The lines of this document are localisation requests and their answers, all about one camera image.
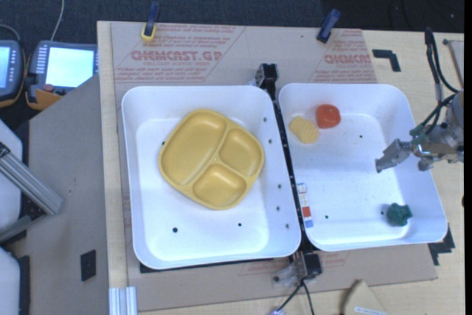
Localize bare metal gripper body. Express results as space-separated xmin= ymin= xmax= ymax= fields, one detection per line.
xmin=410 ymin=122 xmax=465 ymax=165

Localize white plastic tray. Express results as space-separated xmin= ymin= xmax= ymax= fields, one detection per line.
xmin=120 ymin=85 xmax=303 ymax=271
xmin=277 ymin=82 xmax=449 ymax=253

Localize green toy broccoli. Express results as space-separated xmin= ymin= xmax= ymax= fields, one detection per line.
xmin=385 ymin=202 xmax=414 ymax=227

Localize orange toy tomato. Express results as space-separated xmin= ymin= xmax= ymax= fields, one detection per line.
xmin=315 ymin=103 xmax=342 ymax=130

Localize yellow toy biscuit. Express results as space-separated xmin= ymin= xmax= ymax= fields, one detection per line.
xmin=288 ymin=115 xmax=321 ymax=145

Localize thin black and white rod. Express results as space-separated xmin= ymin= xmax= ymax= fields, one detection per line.
xmin=268 ymin=83 xmax=308 ymax=255

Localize brown cardboard wedge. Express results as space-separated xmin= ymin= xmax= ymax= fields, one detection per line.
xmin=339 ymin=279 xmax=390 ymax=315

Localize yellow divided plate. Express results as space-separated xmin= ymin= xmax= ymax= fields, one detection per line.
xmin=157 ymin=108 xmax=266 ymax=212

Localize brown cardboard board red print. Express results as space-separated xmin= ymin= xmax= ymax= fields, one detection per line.
xmin=109 ymin=22 xmax=440 ymax=314

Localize black block with thin wires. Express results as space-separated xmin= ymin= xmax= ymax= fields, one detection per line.
xmin=257 ymin=62 xmax=279 ymax=89
xmin=294 ymin=252 xmax=324 ymax=280

